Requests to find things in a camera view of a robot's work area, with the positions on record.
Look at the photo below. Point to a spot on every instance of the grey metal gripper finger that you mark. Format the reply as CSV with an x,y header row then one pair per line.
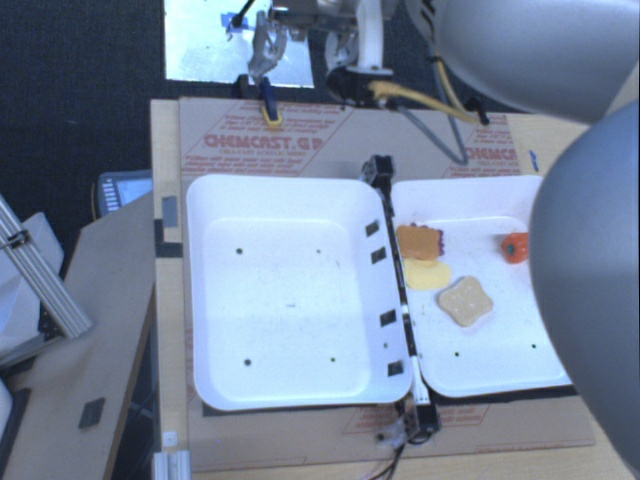
x,y
280,43
260,48

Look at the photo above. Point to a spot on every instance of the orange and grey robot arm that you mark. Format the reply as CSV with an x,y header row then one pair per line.
x,y
525,33

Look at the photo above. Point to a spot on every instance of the brown cardboard board, red print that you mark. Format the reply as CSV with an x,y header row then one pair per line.
x,y
330,133

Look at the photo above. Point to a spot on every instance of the orange toast slice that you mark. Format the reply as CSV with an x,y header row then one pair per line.
x,y
417,242

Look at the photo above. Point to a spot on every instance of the white plastic tray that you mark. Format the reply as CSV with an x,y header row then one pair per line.
x,y
490,348
290,293

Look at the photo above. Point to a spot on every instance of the thin black and white rod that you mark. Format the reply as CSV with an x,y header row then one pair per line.
x,y
401,278

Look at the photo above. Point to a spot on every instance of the yellow oval chip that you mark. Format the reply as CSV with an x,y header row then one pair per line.
x,y
425,275

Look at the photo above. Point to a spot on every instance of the beige square biscuit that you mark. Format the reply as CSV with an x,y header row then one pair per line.
x,y
465,302

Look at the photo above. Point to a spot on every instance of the black cylinder on white bracket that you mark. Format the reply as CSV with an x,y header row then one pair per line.
x,y
369,33

